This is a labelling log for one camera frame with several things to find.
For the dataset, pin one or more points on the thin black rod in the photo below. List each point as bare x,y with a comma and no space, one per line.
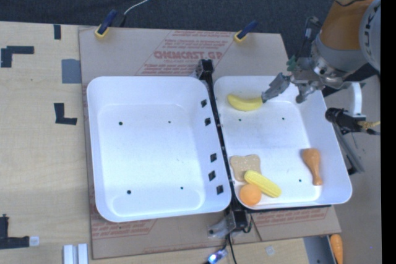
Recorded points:
220,133

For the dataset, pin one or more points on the brown cardboard board red print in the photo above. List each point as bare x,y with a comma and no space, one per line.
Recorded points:
123,52

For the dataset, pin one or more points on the yellow corn cob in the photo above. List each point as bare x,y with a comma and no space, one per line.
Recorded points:
263,184

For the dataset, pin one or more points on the yellow banana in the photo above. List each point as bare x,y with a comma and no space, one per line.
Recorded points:
244,103

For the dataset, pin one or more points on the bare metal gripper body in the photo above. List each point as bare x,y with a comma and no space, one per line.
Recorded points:
315,75

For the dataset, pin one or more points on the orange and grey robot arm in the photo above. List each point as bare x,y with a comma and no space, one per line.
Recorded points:
343,24

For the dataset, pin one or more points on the black cylinder on white bracket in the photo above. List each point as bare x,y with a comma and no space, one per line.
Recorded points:
343,119

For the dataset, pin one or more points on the orange fruit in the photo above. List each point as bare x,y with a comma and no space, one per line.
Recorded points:
250,195

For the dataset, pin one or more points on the white plastic tray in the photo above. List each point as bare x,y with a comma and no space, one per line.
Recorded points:
272,139
148,148

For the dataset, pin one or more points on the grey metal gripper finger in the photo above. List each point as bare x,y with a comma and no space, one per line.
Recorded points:
275,88
306,92

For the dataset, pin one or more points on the brown chicken drumstick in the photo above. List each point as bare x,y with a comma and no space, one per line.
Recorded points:
312,162

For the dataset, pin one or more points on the tan bread slice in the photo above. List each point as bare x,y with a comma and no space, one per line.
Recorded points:
242,165

